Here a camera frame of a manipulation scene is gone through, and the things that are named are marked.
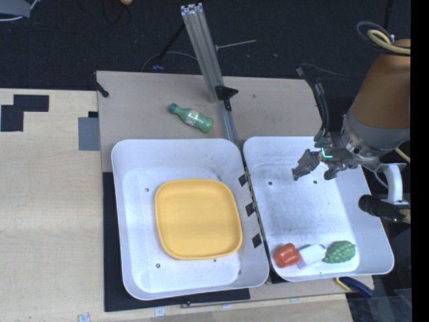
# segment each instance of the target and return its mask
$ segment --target orange tray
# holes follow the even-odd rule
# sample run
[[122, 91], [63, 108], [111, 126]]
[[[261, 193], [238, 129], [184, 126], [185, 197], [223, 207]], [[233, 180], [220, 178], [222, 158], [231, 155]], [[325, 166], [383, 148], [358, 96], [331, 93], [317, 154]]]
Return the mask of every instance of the orange tray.
[[228, 256], [243, 242], [234, 195], [214, 179], [171, 180], [155, 194], [158, 235], [163, 249], [179, 260]]

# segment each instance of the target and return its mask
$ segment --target black clamp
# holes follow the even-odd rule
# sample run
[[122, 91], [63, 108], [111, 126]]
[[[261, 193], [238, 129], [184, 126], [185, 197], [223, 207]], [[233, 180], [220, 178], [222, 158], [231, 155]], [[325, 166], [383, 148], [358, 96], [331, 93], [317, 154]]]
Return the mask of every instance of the black clamp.
[[231, 109], [231, 103], [229, 99], [236, 95], [238, 93], [237, 89], [231, 89], [229, 87], [225, 87], [222, 85], [218, 85], [215, 88], [217, 99], [223, 100], [223, 103], [225, 104], [225, 109], [227, 111], [232, 111]]

